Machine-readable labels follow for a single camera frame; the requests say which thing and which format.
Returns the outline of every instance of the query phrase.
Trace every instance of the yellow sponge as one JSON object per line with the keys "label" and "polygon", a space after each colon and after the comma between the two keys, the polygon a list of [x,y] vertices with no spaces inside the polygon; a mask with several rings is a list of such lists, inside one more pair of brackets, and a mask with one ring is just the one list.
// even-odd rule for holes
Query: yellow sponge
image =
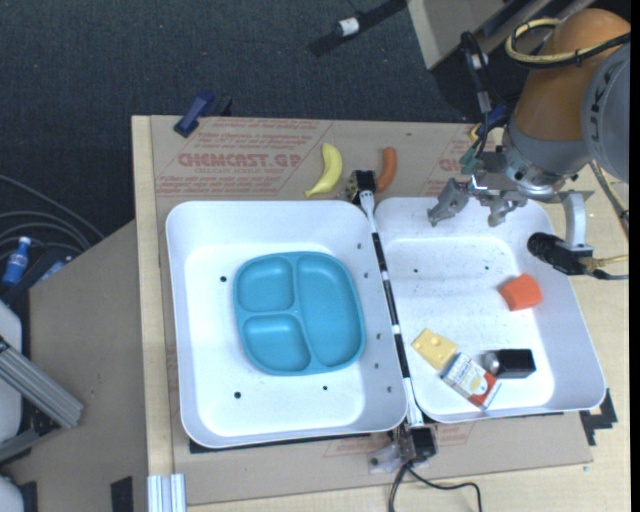
{"label": "yellow sponge", "polygon": [[453,341],[435,334],[429,329],[422,331],[411,346],[436,370],[442,369],[458,350],[458,345]]}

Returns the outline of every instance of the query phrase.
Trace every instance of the white tray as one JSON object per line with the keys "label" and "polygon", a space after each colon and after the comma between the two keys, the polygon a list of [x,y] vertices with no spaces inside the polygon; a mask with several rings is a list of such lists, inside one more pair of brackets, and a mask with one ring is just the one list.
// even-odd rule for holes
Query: white tray
{"label": "white tray", "polygon": [[[489,228],[475,201],[432,227],[432,198],[394,198],[376,210],[415,400],[441,422],[552,413],[597,406],[600,365],[569,278],[531,256],[527,239],[552,233],[529,203]],[[343,201],[199,201],[167,218],[180,409],[189,437],[211,448],[391,430],[404,418],[393,329],[369,226]],[[363,309],[366,343],[354,364],[330,373],[270,375],[245,355],[234,316],[233,277],[246,261],[288,251],[318,251],[351,273]],[[509,311],[499,287],[521,273],[543,301]],[[530,348],[537,371],[503,379],[482,411],[443,383],[410,346],[424,328],[467,355]]]}

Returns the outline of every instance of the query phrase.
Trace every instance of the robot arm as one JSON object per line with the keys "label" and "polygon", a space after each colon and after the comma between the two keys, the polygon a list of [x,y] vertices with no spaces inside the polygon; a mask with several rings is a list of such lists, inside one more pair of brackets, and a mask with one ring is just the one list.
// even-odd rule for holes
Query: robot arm
{"label": "robot arm", "polygon": [[[540,26],[552,27],[553,33],[538,55],[518,53],[517,39]],[[429,221],[435,227],[454,216],[471,196],[489,207],[491,226],[529,199],[562,202],[566,240],[536,234],[529,249],[566,274],[584,273],[578,260],[592,253],[584,240],[584,201],[592,192],[562,189],[594,161],[629,182],[630,25],[608,11],[584,9],[562,21],[542,19],[519,27],[505,49],[531,68],[520,99],[510,115],[487,112],[487,101],[480,101],[484,140],[461,160],[469,181],[449,180],[428,212]],[[482,55],[475,58],[484,64]],[[503,129],[502,144],[484,152],[489,131],[497,127]]]}

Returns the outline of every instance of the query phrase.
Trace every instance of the orange sponge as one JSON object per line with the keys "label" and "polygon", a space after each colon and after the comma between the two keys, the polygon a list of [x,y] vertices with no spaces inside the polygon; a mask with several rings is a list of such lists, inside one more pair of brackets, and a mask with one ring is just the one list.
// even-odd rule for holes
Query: orange sponge
{"label": "orange sponge", "polygon": [[542,292],[536,280],[529,274],[522,274],[500,289],[500,295],[507,301],[511,311],[530,308],[542,301]]}

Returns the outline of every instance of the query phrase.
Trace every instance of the wooden edge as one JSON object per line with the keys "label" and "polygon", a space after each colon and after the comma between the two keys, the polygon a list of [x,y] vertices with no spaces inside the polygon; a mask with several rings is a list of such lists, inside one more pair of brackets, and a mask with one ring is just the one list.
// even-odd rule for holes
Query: wooden edge
{"label": "wooden edge", "polygon": [[132,117],[132,137],[148,471],[150,475],[170,475],[173,446],[150,117]]}

